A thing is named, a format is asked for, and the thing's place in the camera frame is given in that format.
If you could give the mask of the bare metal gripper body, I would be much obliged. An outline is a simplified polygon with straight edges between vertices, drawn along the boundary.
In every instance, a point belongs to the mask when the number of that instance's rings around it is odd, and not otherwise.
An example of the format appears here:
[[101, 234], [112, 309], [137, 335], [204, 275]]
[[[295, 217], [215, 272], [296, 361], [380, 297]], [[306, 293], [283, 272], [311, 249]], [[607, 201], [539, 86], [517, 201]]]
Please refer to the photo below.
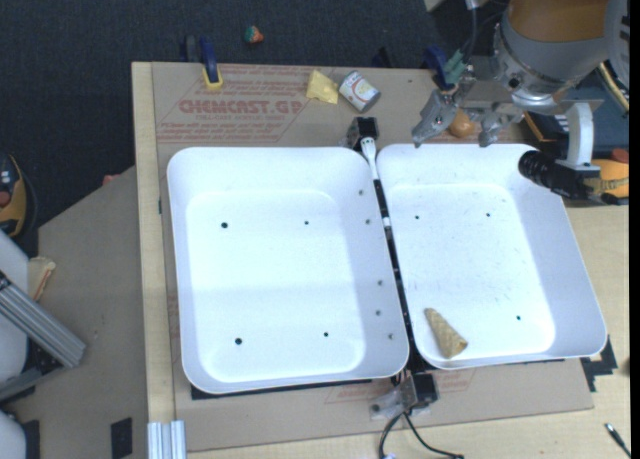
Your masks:
[[480, 73], [460, 79], [452, 96], [452, 105], [478, 120], [489, 116], [519, 117], [525, 111], [561, 114], [558, 94], [564, 81], [525, 69]]

